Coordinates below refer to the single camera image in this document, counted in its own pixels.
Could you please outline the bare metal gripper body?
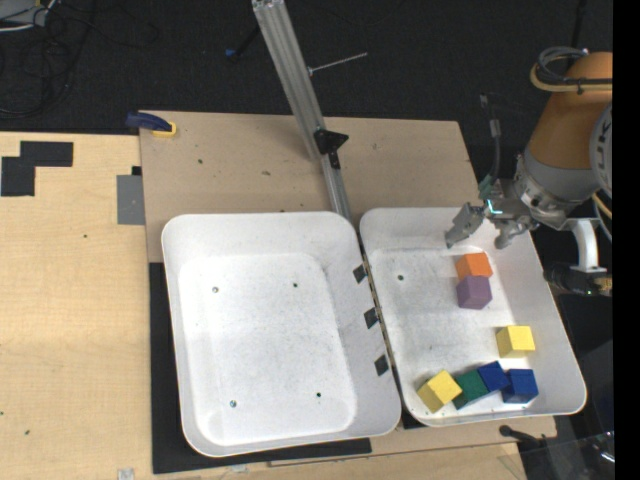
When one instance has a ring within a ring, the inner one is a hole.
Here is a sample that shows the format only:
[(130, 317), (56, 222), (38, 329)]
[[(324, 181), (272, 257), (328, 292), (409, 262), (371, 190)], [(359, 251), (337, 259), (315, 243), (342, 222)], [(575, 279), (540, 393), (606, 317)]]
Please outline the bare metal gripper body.
[(484, 214), (496, 227), (560, 229), (566, 221), (566, 205), (535, 182), (498, 179), (484, 198)]

